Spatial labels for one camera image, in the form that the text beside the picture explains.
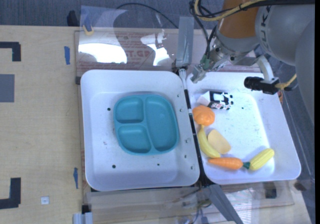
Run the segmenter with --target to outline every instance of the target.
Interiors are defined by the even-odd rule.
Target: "white tray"
[[[135,156],[120,147],[113,107],[122,97],[157,93],[173,106],[179,142],[170,152]],[[167,71],[90,70],[81,78],[85,175],[98,191],[182,187],[200,175],[183,84]]]
[[[234,156],[249,161],[264,148],[273,148],[275,156],[257,171],[241,168],[226,170],[208,164],[208,157],[201,153],[207,177],[217,184],[240,184],[265,181],[293,180],[300,175],[301,165],[283,113],[278,95],[263,94],[244,87],[248,76],[259,73],[209,72],[205,79],[193,84],[187,78],[190,103],[198,106],[198,97],[208,90],[233,95],[230,110],[213,109],[215,122],[205,127],[206,134],[217,129],[231,144],[223,156]]]

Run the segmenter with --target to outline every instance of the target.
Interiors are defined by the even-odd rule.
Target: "metal stand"
[[[220,185],[212,184],[205,188],[204,192],[227,221],[234,221],[236,224],[244,224],[229,199],[222,191]]]

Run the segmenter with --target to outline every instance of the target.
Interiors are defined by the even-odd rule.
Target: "yellow toy food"
[[[216,129],[209,132],[208,142],[220,154],[226,154],[231,149],[229,142]]]
[[[209,144],[203,125],[201,125],[201,128],[198,132],[197,137],[198,137],[200,149],[202,150],[203,153],[205,153],[208,157],[211,157],[211,158],[220,157],[220,153],[216,149],[211,147],[211,145]]]
[[[244,163],[243,166],[250,170],[258,170],[264,166],[274,155],[275,151],[273,149],[264,149],[254,156],[249,162]]]

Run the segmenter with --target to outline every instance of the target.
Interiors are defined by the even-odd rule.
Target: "toy carrot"
[[[240,169],[244,164],[239,158],[210,158],[208,159],[210,164],[214,164],[221,167],[237,170]]]

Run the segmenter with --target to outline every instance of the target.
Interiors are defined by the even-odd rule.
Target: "blue plate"
[[[174,109],[160,95],[121,98],[114,106],[113,120],[119,145],[130,154],[162,154],[178,144],[179,129]]]

